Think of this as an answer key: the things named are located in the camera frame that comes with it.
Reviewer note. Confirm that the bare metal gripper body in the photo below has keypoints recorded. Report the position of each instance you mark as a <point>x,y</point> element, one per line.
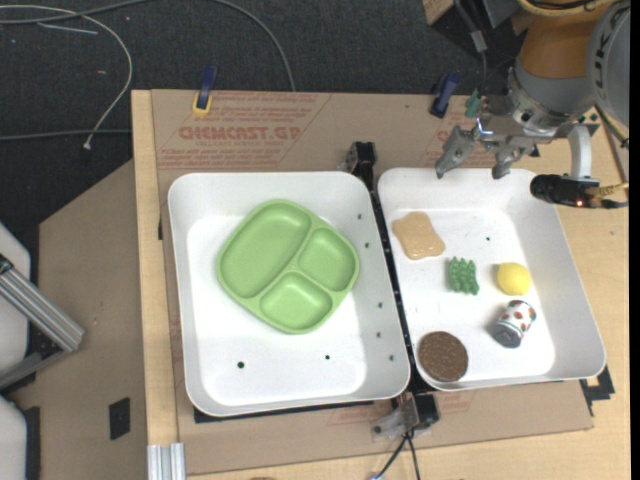
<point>515,125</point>

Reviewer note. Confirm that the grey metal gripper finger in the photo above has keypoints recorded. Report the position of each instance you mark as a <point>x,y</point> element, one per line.
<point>505,160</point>
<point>452,153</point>

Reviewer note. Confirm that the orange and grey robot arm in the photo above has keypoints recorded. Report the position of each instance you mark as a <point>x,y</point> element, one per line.
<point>560,33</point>

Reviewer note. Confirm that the beige toy bread slice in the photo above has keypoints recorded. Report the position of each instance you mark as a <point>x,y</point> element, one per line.
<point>419,237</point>

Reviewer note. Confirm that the yellow toy lemon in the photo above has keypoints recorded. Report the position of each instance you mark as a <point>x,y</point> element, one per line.
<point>514,278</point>

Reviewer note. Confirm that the thin black rod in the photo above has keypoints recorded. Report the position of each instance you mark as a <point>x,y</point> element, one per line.
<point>390,263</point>

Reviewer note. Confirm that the small white can red print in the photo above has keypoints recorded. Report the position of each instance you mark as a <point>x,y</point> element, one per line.
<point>514,323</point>

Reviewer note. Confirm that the brown cardboard board red print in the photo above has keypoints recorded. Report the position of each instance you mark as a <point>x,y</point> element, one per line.
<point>280,128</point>

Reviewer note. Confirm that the white plastic tray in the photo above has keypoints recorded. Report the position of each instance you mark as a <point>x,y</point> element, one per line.
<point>280,368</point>
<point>500,358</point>

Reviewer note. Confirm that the brown round toy biscuit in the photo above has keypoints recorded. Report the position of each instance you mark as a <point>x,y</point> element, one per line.
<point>442,357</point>

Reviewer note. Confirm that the green divided plate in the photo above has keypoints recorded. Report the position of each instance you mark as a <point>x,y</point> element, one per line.
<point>280,263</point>

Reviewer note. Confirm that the black cylinder on white bracket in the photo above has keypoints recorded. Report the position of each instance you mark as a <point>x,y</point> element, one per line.
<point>560,188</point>

